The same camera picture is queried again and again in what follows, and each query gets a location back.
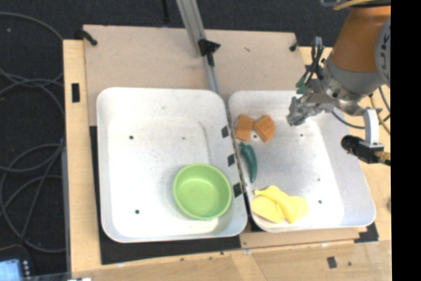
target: dark floor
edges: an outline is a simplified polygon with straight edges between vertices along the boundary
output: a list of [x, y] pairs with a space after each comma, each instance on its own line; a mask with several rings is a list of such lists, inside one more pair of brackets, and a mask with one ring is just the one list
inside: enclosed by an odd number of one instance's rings
[[[167, 1], [170, 26], [182, 27], [175, 0]], [[347, 15], [346, 10], [320, 6], [319, 0], [198, 0], [198, 4], [205, 28], [295, 32], [301, 45], [309, 45], [315, 35], [325, 45], [333, 45]], [[10, 13], [36, 18], [50, 27]], [[65, 142], [59, 86], [61, 39], [73, 38], [83, 24], [162, 26], [164, 12], [161, 0], [0, 0], [0, 68], [9, 74], [9, 78], [0, 74], [0, 205], [12, 200], [7, 217], [0, 208], [0, 253], [5, 251], [2, 247], [22, 244], [34, 261], [36, 274], [66, 270], [61, 251], [61, 162], [59, 158], [54, 161], [55, 151]], [[10, 74], [57, 81], [12, 86], [13, 81], [23, 79]], [[45, 144], [49, 146], [36, 148]], [[33, 151], [18, 157], [29, 150]], [[7, 167], [31, 168], [43, 162], [42, 167], [27, 172], [7, 173]]]

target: teal toy vegetable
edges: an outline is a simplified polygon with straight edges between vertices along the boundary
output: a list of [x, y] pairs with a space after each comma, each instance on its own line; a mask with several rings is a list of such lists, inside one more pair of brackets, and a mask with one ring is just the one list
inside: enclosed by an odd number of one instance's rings
[[240, 154], [244, 157], [249, 167], [250, 182], [253, 183], [257, 177], [257, 159], [256, 154], [251, 145], [240, 143], [241, 150]]

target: green bowl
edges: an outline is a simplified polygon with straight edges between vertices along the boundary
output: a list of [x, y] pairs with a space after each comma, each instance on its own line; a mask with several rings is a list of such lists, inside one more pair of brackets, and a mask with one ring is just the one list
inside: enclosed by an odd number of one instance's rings
[[174, 180], [173, 191], [183, 213], [199, 220], [222, 216], [232, 200], [230, 182], [209, 164], [195, 163], [182, 168]]

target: orange block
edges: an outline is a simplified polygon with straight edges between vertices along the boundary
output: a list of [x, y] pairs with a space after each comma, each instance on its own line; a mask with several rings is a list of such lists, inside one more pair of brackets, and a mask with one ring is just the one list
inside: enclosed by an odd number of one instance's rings
[[269, 115], [254, 123], [253, 128], [265, 142], [269, 142], [275, 136], [275, 123]]
[[248, 141], [250, 139], [250, 133], [253, 129], [254, 120], [247, 115], [241, 114], [238, 119], [237, 130], [235, 131], [236, 138], [242, 141]]

